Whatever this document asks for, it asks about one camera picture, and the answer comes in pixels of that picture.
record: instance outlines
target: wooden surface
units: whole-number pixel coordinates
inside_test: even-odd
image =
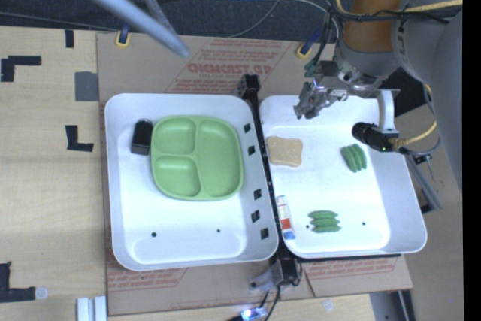
[[[35,55],[0,83],[0,263],[12,288],[44,286],[48,298],[0,304],[0,320],[74,320],[75,301],[105,295],[104,219],[98,103],[75,101],[74,73],[96,73],[95,32],[0,27],[0,57]],[[91,153],[67,150],[65,125]],[[128,320],[223,321],[240,307],[183,310]],[[280,302],[272,320],[374,321],[369,295]]]

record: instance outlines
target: green plate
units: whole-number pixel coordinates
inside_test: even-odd
[[[239,137],[224,120],[166,117],[153,128],[150,152],[156,185],[173,198],[225,199],[238,192],[244,182]]]

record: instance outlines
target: cardboard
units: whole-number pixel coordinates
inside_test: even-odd
[[[132,34],[127,48],[117,47],[115,37],[115,33],[97,34],[109,315],[258,304],[264,293],[253,292],[249,279],[265,271],[268,261],[141,273],[118,264],[110,242],[104,106],[123,92],[238,95],[243,74],[259,75],[260,99],[297,95],[307,63],[295,56],[300,43],[186,36],[183,40],[191,54],[180,58],[146,35]],[[325,50],[322,58],[330,59],[332,50]],[[283,291],[281,301],[412,287],[403,256],[306,263],[303,269],[300,285]]]

